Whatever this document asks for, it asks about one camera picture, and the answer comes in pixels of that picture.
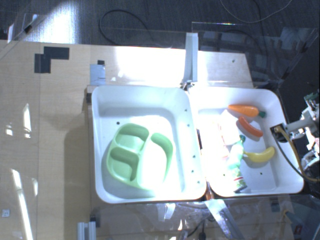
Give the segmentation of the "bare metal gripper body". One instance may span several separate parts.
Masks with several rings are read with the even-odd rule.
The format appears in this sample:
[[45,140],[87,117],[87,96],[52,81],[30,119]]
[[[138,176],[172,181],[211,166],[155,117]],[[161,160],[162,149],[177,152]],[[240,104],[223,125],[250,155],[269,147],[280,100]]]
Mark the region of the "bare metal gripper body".
[[320,162],[319,147],[314,144],[309,151],[302,157],[301,165],[304,171],[310,169],[313,165]]

